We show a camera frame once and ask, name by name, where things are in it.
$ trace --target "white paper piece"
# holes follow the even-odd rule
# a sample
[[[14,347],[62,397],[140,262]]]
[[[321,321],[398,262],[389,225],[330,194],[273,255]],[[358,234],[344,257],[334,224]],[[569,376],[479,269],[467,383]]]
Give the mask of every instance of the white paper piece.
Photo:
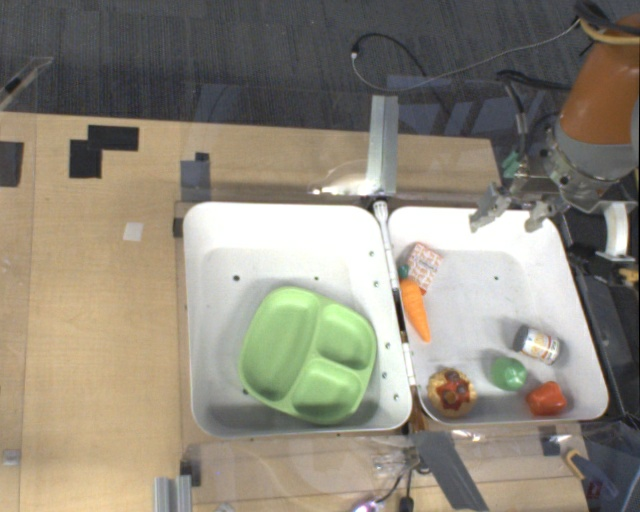
[[[127,225],[124,227],[122,239],[125,242],[139,242],[142,240],[143,229],[144,224],[142,222],[127,222]]]

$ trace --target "wooden table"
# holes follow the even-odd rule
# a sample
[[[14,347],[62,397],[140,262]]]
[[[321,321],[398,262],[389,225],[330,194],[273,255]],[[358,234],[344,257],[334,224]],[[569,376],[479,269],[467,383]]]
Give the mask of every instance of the wooden table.
[[[139,127],[139,150],[104,151],[102,179],[70,179],[69,141],[86,139],[89,124]],[[11,281],[0,281],[0,450],[22,449],[19,467],[0,466],[0,509],[151,510],[153,479],[175,477],[183,453],[171,229],[180,160],[209,153],[214,188],[237,192],[251,184],[268,193],[278,183],[304,192],[329,170],[364,162],[368,135],[2,114],[0,140],[25,142],[27,171],[20,187],[0,189],[0,257],[16,263]],[[496,178],[485,140],[401,136],[398,163],[400,190],[429,191],[436,199],[454,192],[477,198]],[[144,225],[140,241],[123,240],[130,222]],[[214,456],[226,450],[219,463],[227,478],[238,489],[248,485],[251,470],[234,458],[237,447],[204,440]],[[324,448],[317,452],[309,464],[330,464],[320,455]],[[286,475],[291,461],[282,450],[275,454],[264,456],[265,467]],[[551,478],[497,481],[501,463],[482,457],[470,468],[492,510],[586,509],[578,480],[559,458],[523,457]],[[359,471],[353,485],[347,474],[340,477],[344,492],[303,487],[287,499],[276,489],[262,494],[268,499],[236,496],[233,506],[347,510],[384,484],[371,476],[370,460]],[[207,492],[194,491],[196,511],[215,510]],[[417,478],[413,494],[416,510],[449,510],[432,477]]]

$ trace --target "red toy pepper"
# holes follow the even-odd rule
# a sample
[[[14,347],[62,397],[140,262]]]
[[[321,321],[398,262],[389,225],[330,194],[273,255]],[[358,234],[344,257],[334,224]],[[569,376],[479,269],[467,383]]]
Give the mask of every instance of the red toy pepper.
[[[529,409],[536,416],[553,416],[567,406],[567,399],[557,382],[545,382],[527,395]]]

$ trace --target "gray floor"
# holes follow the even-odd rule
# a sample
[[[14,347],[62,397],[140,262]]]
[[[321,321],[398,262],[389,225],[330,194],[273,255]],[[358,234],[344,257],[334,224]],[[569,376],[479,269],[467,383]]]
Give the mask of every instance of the gray floor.
[[[360,34],[379,31],[398,38],[428,74],[437,75],[558,33],[572,21],[573,3],[3,0],[0,79],[8,80],[26,57],[46,55],[55,60],[39,82],[42,112],[366,129],[372,91],[356,79],[350,63],[351,45]],[[637,0],[598,3],[613,18],[638,8]],[[504,67],[570,83],[586,45],[586,37],[575,31],[453,83],[403,95],[403,104],[423,105],[405,119],[404,131],[444,133],[457,103],[504,96],[496,86],[489,90],[475,82],[493,79]],[[380,84],[418,72],[382,40],[363,44],[358,66]],[[547,110],[557,106],[558,100],[547,101]],[[424,105],[434,102],[443,113],[425,122]],[[475,124],[462,126],[459,134],[472,135]]]

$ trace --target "toy carrot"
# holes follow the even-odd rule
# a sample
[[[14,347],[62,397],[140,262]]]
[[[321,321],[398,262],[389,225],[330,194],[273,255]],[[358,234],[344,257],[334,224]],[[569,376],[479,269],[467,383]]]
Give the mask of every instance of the toy carrot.
[[[431,341],[431,331],[429,329],[429,321],[427,320],[427,312],[422,302],[422,293],[420,286],[411,279],[402,279],[400,281],[400,293],[402,296],[402,306],[411,325],[418,331],[420,337],[426,341]]]

